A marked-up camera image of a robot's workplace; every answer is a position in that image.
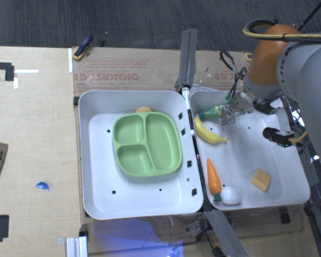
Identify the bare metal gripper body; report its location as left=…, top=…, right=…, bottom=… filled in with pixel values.
left=225, top=90, right=280, bottom=116

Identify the green bottle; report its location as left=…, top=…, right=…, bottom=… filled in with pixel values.
left=198, top=105, right=225, bottom=120

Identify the yellow banana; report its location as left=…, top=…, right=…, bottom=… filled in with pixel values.
left=194, top=117, right=228, bottom=145

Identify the white plastic tray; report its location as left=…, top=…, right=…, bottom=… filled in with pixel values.
left=189, top=90, right=311, bottom=211
left=78, top=90, right=204, bottom=221

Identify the orange carrot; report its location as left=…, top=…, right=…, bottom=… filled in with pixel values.
left=206, top=157, right=223, bottom=203

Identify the yellow cheese wedge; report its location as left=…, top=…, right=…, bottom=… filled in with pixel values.
left=250, top=168, right=272, bottom=192

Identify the white egg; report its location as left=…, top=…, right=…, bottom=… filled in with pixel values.
left=220, top=186, right=242, bottom=206

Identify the green divided plate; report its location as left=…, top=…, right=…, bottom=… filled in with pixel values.
left=112, top=111, right=183, bottom=178

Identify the brown cardboard board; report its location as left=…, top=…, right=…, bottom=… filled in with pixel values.
left=72, top=46, right=312, bottom=254

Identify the black cylinder on white bracket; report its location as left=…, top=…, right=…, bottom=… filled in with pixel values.
left=262, top=106, right=295, bottom=148

